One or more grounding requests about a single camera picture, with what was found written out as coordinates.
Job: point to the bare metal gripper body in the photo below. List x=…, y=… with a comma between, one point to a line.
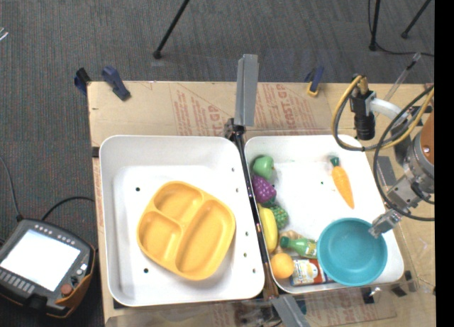
x=404, y=192

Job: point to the green grapes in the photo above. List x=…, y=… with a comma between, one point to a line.
x=280, y=216

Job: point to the brown cardboard board red print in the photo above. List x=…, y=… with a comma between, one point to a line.
x=142, y=112

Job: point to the teal bowl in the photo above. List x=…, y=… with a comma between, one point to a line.
x=349, y=253

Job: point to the orange and white packet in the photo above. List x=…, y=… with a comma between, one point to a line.
x=306, y=273

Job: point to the yellow banana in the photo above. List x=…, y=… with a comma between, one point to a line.
x=269, y=228

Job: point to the beige bread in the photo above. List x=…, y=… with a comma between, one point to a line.
x=292, y=234

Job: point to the thin black rod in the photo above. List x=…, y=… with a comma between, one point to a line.
x=252, y=198

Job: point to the white plastic tray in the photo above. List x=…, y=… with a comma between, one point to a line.
x=184, y=155
x=305, y=183

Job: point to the black cylinder on white bracket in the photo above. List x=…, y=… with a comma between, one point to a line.
x=364, y=120

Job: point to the orange fruit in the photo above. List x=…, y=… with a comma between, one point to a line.
x=282, y=265

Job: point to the yellow divided plate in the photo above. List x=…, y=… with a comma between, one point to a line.
x=209, y=233

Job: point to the orange carrot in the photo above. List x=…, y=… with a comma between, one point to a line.
x=343, y=183

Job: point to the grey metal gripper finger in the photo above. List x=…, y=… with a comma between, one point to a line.
x=383, y=223

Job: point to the purple grapes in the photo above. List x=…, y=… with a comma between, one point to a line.
x=263, y=189

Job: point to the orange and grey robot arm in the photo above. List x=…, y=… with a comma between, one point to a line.
x=428, y=134

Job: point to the green apple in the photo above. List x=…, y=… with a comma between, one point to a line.
x=263, y=167

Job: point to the green bottle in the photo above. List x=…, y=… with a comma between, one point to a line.
x=301, y=246

